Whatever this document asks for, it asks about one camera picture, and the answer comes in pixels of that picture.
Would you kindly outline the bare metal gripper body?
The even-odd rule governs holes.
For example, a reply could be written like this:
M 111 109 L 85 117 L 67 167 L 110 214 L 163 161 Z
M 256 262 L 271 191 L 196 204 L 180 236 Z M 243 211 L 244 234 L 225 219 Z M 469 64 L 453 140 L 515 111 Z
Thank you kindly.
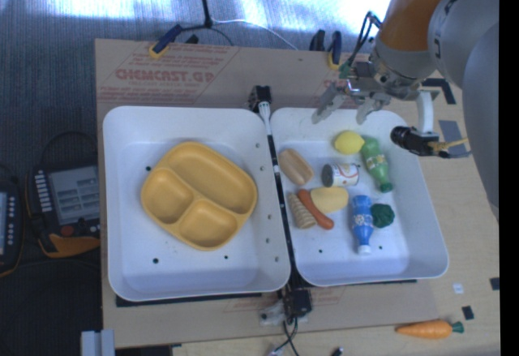
M 395 71 L 377 53 L 367 60 L 349 58 L 346 67 L 346 89 L 354 98 L 412 101 L 418 97 L 422 78 Z

